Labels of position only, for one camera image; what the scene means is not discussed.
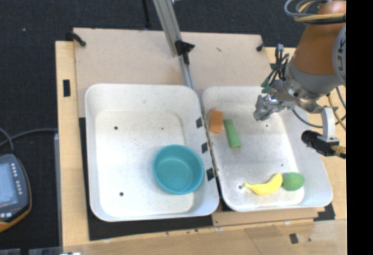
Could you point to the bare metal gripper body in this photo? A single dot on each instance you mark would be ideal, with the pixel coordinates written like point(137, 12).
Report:
point(294, 96)

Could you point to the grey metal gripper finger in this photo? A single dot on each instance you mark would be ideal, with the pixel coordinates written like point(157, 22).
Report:
point(259, 108)
point(275, 108)

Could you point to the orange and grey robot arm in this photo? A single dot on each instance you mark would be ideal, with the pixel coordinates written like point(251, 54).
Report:
point(316, 46)

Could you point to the green cylinder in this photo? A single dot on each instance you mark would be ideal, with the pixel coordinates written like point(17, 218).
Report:
point(232, 134)

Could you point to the orange toy bread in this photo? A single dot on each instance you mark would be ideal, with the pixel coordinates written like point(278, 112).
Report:
point(216, 122)

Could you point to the white plastic tray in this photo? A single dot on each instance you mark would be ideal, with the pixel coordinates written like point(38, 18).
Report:
point(262, 154)
point(131, 160)

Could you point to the green round toy fruit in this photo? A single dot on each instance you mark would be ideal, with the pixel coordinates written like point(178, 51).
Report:
point(292, 181)

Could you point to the yellow banana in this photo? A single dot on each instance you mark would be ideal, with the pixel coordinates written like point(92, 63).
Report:
point(266, 186)

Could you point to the teal bowl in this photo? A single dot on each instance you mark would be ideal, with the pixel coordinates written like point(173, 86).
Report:
point(177, 170)

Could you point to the pale flat board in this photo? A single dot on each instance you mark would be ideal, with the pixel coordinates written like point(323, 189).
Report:
point(122, 58)

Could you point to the black cylinder on white bracket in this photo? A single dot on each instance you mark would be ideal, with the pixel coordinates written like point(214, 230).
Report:
point(320, 141)

